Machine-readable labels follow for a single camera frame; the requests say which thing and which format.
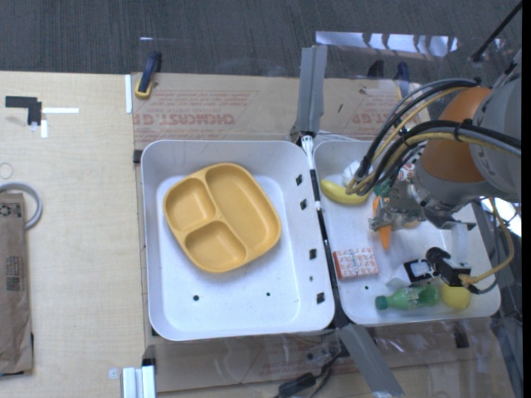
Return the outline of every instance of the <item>yellow ball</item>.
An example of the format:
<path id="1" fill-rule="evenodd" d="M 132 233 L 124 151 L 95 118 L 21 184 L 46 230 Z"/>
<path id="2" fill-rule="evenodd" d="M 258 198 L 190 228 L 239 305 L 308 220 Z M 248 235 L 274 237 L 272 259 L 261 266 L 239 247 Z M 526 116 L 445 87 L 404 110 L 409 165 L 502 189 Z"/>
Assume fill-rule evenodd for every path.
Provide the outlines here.
<path id="1" fill-rule="evenodd" d="M 440 292 L 443 302 L 452 308 L 465 309 L 470 303 L 470 291 L 467 288 L 443 283 Z"/>

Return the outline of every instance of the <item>banana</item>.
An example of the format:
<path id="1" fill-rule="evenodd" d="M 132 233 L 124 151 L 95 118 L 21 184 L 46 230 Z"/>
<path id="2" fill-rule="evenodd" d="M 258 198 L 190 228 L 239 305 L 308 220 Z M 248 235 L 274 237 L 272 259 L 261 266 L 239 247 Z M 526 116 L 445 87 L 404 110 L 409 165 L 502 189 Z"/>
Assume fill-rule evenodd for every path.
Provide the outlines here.
<path id="1" fill-rule="evenodd" d="M 319 182 L 319 185 L 321 186 L 321 191 L 328 199 L 345 205 L 359 205 L 360 203 L 364 203 L 368 195 L 370 195 L 370 193 L 364 196 L 358 196 L 356 194 L 348 195 L 345 193 L 343 186 L 324 178 Z"/>

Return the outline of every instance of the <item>metal ring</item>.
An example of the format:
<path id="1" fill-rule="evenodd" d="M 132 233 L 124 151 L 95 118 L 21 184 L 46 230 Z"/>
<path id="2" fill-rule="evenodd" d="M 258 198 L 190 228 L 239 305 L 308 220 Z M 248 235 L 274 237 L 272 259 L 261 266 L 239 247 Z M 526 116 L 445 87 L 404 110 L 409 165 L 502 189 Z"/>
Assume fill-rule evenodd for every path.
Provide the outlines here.
<path id="1" fill-rule="evenodd" d="M 2 175 L 2 172 L 1 172 L 2 167 L 3 167 L 4 165 L 7 166 L 7 167 L 9 167 L 9 168 L 11 169 L 11 172 L 10 172 L 9 175 L 7 175 L 7 176 L 3 176 L 3 175 Z M 2 178 L 2 179 L 4 179 L 4 180 L 7 180 L 7 179 L 11 178 L 11 176 L 13 175 L 13 172 L 14 172 L 14 170 L 13 170 L 13 165 L 12 165 L 11 163 L 0 163 L 0 178 Z"/>
<path id="2" fill-rule="evenodd" d="M 3 184 L 0 184 L 0 193 L 6 192 L 8 190 L 19 190 L 22 192 L 28 193 L 33 199 L 35 199 L 37 203 L 37 209 L 35 210 L 35 214 L 33 214 L 32 218 L 30 218 L 28 221 L 26 221 L 26 224 L 24 227 L 26 230 L 31 229 L 41 218 L 42 214 L 42 199 L 37 190 L 35 190 L 32 186 L 27 184 L 26 182 L 5 182 Z"/>

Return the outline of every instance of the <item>green object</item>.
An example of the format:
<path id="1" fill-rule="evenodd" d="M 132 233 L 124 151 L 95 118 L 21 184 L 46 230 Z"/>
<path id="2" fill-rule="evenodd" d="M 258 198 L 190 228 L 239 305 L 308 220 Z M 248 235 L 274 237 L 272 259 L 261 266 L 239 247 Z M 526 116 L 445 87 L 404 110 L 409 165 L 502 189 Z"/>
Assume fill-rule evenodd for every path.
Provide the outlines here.
<path id="1" fill-rule="evenodd" d="M 389 296 L 376 297 L 376 308 L 383 310 L 389 307 L 398 309 L 414 309 L 428 307 L 439 302 L 439 290 L 433 284 L 423 284 L 401 288 Z"/>

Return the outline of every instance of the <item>bottle cap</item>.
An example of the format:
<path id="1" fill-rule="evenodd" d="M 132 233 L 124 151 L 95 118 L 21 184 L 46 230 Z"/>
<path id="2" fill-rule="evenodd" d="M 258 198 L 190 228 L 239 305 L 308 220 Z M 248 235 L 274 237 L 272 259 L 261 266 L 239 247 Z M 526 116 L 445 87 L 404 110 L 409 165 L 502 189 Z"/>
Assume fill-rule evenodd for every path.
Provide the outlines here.
<path id="1" fill-rule="evenodd" d="M 376 297 L 376 308 L 377 309 L 387 309 L 389 305 L 387 304 L 387 298 L 385 296 Z"/>

